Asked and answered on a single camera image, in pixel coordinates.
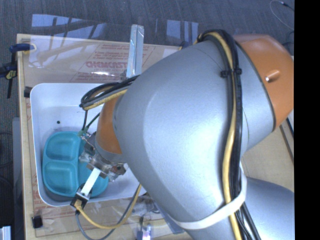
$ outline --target teal divided plate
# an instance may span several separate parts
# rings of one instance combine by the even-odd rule
[[[42,177],[47,189],[55,194],[74,197],[79,186],[91,174],[86,162],[79,162],[85,142],[75,131],[60,131],[46,141],[42,160]],[[92,197],[107,188],[108,178],[99,177],[92,187]]]

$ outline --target white wire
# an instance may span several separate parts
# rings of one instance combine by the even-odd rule
[[[275,12],[272,10],[272,7],[271,7],[271,4],[274,3],[274,2],[277,2],[277,3],[280,3],[282,5],[284,5],[284,2],[283,1],[279,1],[279,0],[271,0],[270,3],[269,3],[269,7],[270,7],[270,10],[272,12],[272,14],[283,24],[285,25],[286,27],[288,27],[289,29],[291,30],[295,30],[294,28],[290,27],[288,24],[286,24],[285,22],[283,22],[276,14]]]

